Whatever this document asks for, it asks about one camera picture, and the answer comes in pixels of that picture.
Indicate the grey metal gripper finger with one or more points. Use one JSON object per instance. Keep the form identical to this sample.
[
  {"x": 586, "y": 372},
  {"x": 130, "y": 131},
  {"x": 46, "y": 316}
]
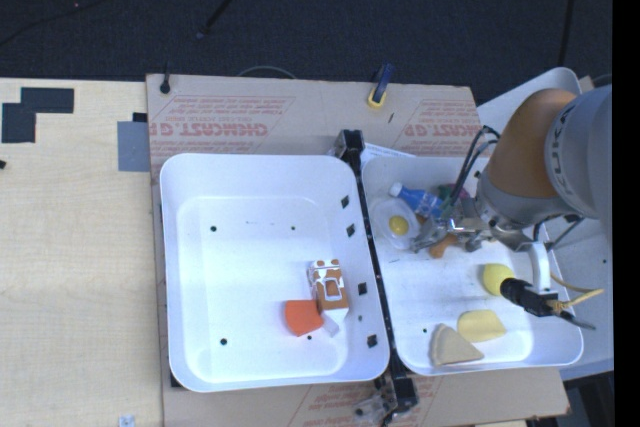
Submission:
[
  {"x": 473, "y": 242},
  {"x": 429, "y": 236}
]

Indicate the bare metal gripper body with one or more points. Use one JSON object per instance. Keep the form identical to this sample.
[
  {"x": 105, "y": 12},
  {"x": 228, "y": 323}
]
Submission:
[{"x": 470, "y": 221}]

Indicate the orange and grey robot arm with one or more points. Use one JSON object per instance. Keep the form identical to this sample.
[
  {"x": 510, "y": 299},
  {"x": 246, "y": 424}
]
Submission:
[{"x": 530, "y": 150}]

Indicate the white fried egg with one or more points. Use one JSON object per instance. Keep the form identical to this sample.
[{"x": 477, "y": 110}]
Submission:
[{"x": 395, "y": 225}]

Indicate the green and red toy food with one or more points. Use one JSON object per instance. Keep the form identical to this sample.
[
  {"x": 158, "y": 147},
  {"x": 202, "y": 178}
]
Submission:
[{"x": 450, "y": 191}]

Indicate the blue bottle with white cap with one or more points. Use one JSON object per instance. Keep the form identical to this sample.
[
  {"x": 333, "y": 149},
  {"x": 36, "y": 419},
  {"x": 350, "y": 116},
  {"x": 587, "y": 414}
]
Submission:
[{"x": 417, "y": 199}]

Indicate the yellow lemon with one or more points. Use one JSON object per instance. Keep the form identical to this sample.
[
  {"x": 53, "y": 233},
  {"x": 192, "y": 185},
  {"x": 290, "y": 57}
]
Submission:
[{"x": 495, "y": 276}]

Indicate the thin black rod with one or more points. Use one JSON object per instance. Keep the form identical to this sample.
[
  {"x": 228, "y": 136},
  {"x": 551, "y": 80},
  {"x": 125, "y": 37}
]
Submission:
[{"x": 376, "y": 260}]

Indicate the white plastic tray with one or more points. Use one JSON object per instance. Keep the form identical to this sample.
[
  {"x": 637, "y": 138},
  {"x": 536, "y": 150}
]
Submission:
[
  {"x": 440, "y": 295},
  {"x": 260, "y": 275}
]

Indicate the pale yellow cheese piece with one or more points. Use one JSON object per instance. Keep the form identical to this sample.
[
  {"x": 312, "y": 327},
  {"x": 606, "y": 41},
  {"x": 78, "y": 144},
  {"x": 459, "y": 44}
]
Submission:
[{"x": 481, "y": 326}]

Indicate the tan pizza slice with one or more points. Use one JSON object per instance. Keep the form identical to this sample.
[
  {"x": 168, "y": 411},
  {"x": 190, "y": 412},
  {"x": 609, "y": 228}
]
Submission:
[{"x": 450, "y": 347}]

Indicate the brown and white carton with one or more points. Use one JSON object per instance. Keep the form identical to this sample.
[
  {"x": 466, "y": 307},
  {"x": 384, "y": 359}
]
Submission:
[{"x": 330, "y": 287}]

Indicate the orange wedge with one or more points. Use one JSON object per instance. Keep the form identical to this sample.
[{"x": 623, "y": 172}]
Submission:
[{"x": 301, "y": 316}]

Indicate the brown cardboard board red print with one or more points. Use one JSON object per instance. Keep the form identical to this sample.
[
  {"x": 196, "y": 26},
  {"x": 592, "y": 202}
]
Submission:
[{"x": 300, "y": 120}]

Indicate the black cylinder on white bracket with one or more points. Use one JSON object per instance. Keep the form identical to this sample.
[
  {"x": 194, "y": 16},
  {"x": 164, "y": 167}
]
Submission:
[{"x": 522, "y": 293}]

